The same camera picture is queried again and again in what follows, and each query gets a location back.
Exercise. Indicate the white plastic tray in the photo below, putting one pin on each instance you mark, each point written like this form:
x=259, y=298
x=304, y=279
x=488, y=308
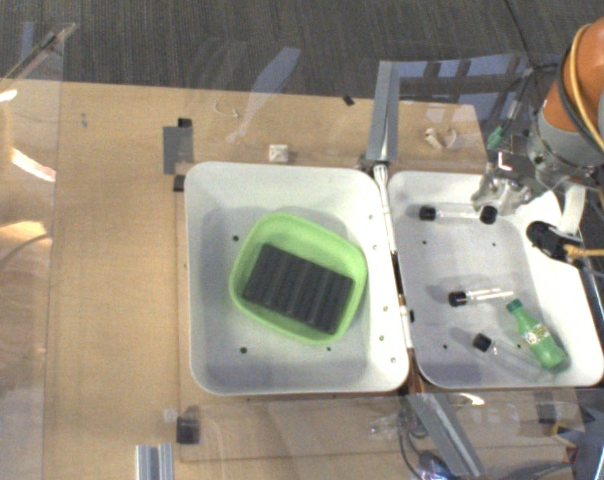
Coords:
x=432, y=268
x=222, y=368

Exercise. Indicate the black cylinder on white bracket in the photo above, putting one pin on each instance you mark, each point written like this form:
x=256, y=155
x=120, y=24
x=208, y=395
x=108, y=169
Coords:
x=547, y=238

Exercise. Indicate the black ribbed insert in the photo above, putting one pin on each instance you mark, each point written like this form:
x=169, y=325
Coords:
x=297, y=288

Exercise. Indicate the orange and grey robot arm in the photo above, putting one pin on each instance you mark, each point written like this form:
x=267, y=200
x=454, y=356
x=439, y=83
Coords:
x=599, y=58

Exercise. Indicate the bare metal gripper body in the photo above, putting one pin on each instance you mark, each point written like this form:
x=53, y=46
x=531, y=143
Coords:
x=524, y=165

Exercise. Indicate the green plastic bowl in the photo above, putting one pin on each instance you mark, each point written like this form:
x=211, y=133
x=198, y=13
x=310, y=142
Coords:
x=242, y=268

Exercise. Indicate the clear tube with black cap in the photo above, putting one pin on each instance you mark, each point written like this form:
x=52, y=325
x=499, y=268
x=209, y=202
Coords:
x=427, y=213
x=482, y=342
x=458, y=298
x=488, y=215

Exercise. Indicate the green plastic bottle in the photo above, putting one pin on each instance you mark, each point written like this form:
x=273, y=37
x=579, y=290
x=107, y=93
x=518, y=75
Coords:
x=539, y=340

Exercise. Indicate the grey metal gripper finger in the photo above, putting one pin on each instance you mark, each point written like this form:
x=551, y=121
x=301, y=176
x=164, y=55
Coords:
x=517, y=198
x=488, y=193

